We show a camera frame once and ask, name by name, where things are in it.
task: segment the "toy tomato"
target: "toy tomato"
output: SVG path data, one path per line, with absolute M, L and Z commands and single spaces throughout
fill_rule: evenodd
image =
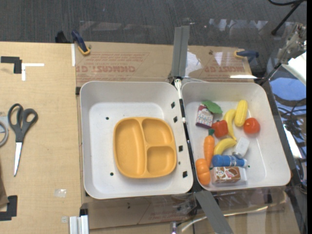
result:
M 228 134 L 228 123 L 226 120 L 217 120 L 215 123 L 211 125 L 211 128 L 214 129 L 214 135 L 217 138 L 220 138 L 222 136 L 225 136 Z
M 248 118 L 244 123 L 244 132 L 247 134 L 255 134 L 260 131 L 260 124 L 255 118 Z

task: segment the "scissor blade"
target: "scissor blade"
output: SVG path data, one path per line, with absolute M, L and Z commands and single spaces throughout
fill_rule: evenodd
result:
M 22 146 L 22 142 L 16 142 L 15 161 L 14 161 L 14 176 L 18 172 L 18 167 L 19 167 L 19 162 L 20 162 L 21 146 Z

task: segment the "toy banana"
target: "toy banana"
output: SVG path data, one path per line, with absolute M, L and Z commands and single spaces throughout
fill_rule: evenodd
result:
M 222 155 L 225 149 L 236 145 L 236 141 L 232 138 L 224 138 L 214 147 L 214 155 Z
M 228 124 L 228 135 L 231 136 L 234 140 L 236 140 L 236 137 L 234 136 L 234 131 L 233 131 L 233 119 L 235 117 L 236 110 L 235 109 L 230 109 L 228 110 L 223 119 L 227 122 Z
M 247 117 L 247 111 L 248 111 L 247 101 L 244 99 L 240 100 L 236 108 L 236 114 L 234 119 L 234 123 L 237 127 L 241 127 L 244 125 Z

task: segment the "blue bottle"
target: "blue bottle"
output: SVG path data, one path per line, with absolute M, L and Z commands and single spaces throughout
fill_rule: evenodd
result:
M 214 155 L 212 160 L 213 166 L 240 166 L 246 167 L 247 160 L 236 158 L 233 155 Z

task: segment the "gray carpet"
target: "gray carpet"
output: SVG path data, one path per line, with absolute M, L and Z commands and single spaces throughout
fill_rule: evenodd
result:
M 191 24 L 190 45 L 231 46 L 260 53 L 255 74 L 276 55 L 288 24 L 307 23 L 302 3 L 274 37 L 270 32 L 291 10 L 267 0 L 0 0 L 0 40 L 173 44 L 175 27 Z

